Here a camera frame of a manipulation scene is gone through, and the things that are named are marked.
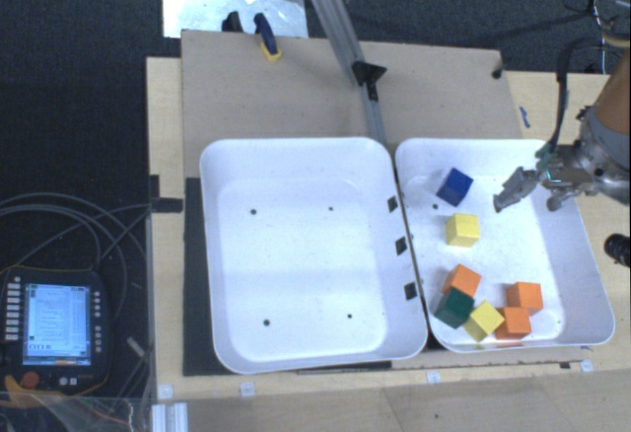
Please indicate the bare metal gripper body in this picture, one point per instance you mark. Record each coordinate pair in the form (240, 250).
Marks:
(579, 171)

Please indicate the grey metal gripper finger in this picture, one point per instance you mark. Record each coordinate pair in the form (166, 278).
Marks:
(515, 186)
(559, 199)

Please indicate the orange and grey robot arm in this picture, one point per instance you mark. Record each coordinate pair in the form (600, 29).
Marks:
(616, 109)

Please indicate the blue cube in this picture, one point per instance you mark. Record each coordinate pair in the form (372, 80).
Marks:
(453, 187)

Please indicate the white plastic tray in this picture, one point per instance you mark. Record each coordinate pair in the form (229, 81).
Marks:
(512, 247)
(301, 267)

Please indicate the yellow cube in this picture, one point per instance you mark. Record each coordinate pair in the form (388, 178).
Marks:
(462, 230)
(484, 320)

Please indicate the orange cube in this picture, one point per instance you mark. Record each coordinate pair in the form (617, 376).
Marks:
(463, 280)
(524, 297)
(513, 323)

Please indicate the green cube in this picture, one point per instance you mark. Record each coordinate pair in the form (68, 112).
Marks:
(452, 309)

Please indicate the brown cardboard board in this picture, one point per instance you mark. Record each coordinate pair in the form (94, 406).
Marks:
(276, 90)

